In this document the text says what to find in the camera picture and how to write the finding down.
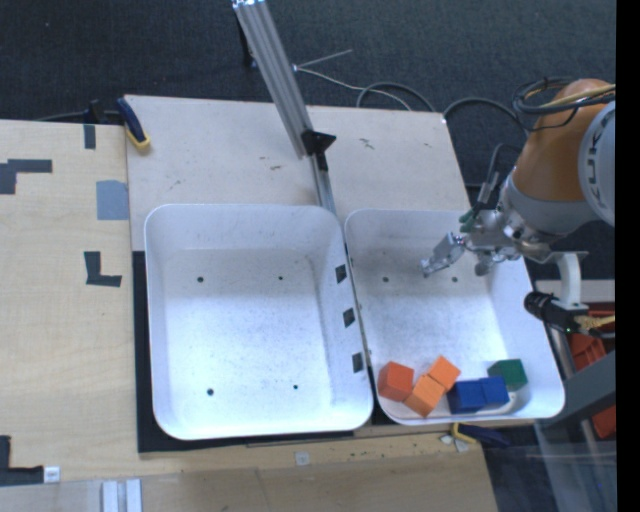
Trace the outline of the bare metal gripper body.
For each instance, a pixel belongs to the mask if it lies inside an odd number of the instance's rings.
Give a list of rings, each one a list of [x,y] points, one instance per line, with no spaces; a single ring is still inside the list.
[[[544,262],[556,236],[534,228],[509,209],[469,210],[460,217],[460,233],[467,250],[498,262],[527,257]]]

